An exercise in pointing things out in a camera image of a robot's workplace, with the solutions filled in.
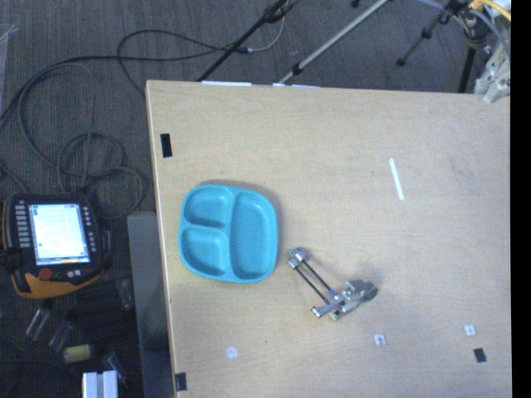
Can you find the clear plastic bottle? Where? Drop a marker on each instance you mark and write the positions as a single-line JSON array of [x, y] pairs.
[[62, 335], [38, 322], [113, 365]]

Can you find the black and grey tripod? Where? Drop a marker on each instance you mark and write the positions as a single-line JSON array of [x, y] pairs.
[[466, 19]]

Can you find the yellow cylinder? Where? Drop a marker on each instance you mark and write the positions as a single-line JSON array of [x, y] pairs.
[[78, 353]]

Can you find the blue divided plate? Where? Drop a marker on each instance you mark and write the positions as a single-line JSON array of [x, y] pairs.
[[249, 239]]

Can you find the silver tripod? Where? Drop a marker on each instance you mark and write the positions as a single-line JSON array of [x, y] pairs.
[[352, 25]]

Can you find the black stand pole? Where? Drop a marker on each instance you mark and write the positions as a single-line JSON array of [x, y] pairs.
[[257, 25]]

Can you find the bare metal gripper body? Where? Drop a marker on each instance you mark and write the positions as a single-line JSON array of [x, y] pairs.
[[495, 79]]

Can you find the silver metal rod mechanism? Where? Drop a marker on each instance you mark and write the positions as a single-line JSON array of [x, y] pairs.
[[352, 297]]

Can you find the white block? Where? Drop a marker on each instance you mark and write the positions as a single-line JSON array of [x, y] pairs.
[[99, 384]]

